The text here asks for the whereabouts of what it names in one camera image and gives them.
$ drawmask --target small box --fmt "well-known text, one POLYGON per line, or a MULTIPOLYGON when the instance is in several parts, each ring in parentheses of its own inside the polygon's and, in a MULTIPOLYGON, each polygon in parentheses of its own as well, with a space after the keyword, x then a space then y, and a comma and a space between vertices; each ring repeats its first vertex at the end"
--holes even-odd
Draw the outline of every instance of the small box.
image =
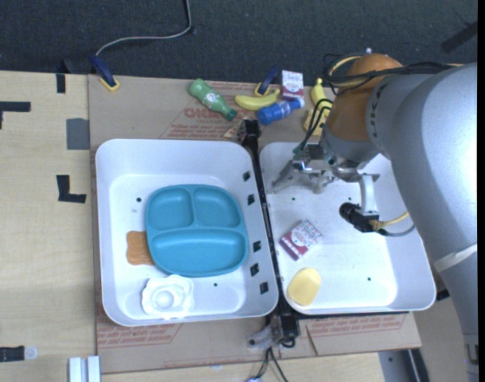
POLYGON ((283 99, 293 100, 304 97, 303 74, 292 71, 282 71, 281 95, 283 99))
POLYGON ((280 239, 280 245, 294 260, 299 260, 322 238, 323 235, 309 220, 303 220, 280 239))

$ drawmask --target white cable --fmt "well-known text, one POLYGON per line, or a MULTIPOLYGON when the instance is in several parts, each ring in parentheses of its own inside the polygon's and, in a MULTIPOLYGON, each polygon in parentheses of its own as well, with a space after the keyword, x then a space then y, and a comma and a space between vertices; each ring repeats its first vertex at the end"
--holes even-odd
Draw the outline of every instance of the white cable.
POLYGON ((116 44, 119 44, 120 42, 136 41, 136 40, 169 40, 171 38, 176 38, 176 37, 180 37, 184 34, 187 34, 191 30, 191 28, 193 27, 189 0, 186 0, 186 11, 187 11, 187 23, 188 24, 187 24, 187 27, 183 31, 181 31, 180 33, 161 36, 161 37, 124 37, 124 38, 119 38, 118 40, 108 42, 107 44, 100 47, 100 49, 96 52, 96 57, 98 57, 100 55, 100 53, 103 52, 106 48, 111 47, 111 46, 116 45, 116 44))
POLYGON ((443 258, 438 259, 433 266, 437 269, 440 273, 457 265, 460 262, 463 262, 466 258, 472 256, 473 254, 477 253, 478 251, 478 244, 473 244, 468 248, 465 248, 461 251, 456 251, 450 253, 449 255, 444 256, 443 258))

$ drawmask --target white tape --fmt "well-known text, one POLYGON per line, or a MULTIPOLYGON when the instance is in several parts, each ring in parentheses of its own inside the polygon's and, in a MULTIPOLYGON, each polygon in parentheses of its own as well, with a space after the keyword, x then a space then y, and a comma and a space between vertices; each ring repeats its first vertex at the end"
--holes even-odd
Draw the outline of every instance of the white tape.
POLYGON ((478 251, 478 244, 473 244, 468 248, 465 248, 461 251, 450 253, 449 255, 446 255, 443 258, 438 259, 433 264, 433 266, 440 273, 442 271, 447 270, 449 267, 453 267, 458 263, 463 262, 466 258, 472 256, 477 251, 478 251))

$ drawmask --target brown object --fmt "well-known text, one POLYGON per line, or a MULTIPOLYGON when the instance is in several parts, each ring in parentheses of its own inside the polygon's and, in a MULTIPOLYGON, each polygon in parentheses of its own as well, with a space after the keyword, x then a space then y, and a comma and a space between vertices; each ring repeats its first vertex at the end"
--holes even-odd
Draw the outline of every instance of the brown object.
POLYGON ((150 264, 154 266, 148 250, 146 232, 129 231, 127 233, 127 261, 133 265, 150 264))
MULTIPOLYGON (((355 60, 346 75, 358 75, 401 66, 398 61, 386 55, 369 54, 355 60)), ((366 105, 371 92, 383 78, 384 76, 373 78, 358 88, 336 96, 327 120, 327 126, 333 135, 357 142, 370 140, 366 130, 366 105)))

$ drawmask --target cardboard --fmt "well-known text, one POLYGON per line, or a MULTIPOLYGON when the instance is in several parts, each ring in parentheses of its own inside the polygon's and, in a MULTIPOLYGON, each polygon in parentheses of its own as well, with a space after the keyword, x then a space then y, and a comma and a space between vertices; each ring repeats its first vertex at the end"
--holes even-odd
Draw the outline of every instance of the cardboard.
MULTIPOLYGON (((233 97, 251 95, 256 85, 206 81, 237 110, 237 117, 228 121, 188 93, 192 80, 128 76, 117 76, 117 80, 120 88, 109 92, 97 76, 88 76, 96 337, 102 373, 261 361, 264 353, 248 349, 247 341, 250 335, 264 328, 265 318, 123 327, 107 317, 100 295, 95 171, 96 150, 112 138, 238 140, 241 120, 255 119, 256 114, 240 109, 233 97)), ((309 88, 304 94, 303 110, 294 111, 288 118, 262 129, 260 148, 272 141, 303 139, 303 121, 312 107, 309 88)), ((316 357, 420 346, 412 314, 307 319, 301 320, 300 328, 295 347, 280 348, 278 357, 316 357)))

